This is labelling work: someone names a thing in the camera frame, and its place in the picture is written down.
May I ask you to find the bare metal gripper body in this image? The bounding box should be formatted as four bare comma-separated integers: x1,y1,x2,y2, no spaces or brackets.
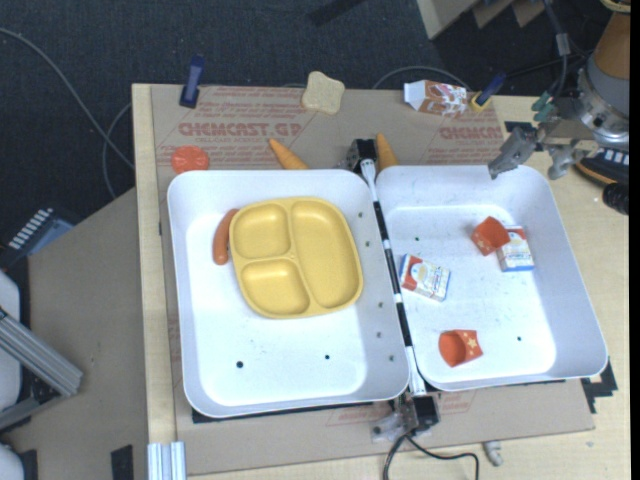
537,73,630,152

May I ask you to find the red fries carton with stars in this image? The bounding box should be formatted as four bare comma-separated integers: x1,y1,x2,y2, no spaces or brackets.
437,329,485,369
470,215,512,258

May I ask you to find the white and orange milk carton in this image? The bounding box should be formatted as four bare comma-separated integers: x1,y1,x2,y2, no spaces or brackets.
403,79,469,119

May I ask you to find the white and orange small carton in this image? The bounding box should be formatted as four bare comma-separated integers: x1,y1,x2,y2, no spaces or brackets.
398,253,452,303
495,225,536,273

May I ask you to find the orange carrot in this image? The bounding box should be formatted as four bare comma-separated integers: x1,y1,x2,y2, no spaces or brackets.
375,132,400,168
268,137,309,171

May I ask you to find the white plastic tray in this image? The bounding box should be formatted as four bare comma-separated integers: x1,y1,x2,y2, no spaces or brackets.
374,163,610,393
166,168,412,419

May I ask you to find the thin black and white rod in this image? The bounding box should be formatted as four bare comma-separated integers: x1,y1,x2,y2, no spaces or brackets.
360,158,428,396

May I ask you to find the beige bread slice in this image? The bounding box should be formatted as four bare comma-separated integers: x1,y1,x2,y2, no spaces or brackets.
300,70,347,117

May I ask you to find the yellow divided plate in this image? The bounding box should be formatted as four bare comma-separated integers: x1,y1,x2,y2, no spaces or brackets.
228,196,365,320

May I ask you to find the brown cardboard board red print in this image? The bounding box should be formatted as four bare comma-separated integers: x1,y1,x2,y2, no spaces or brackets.
149,84,597,477

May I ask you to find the orange sausage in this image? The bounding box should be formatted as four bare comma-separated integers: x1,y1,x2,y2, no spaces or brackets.
211,207,241,267

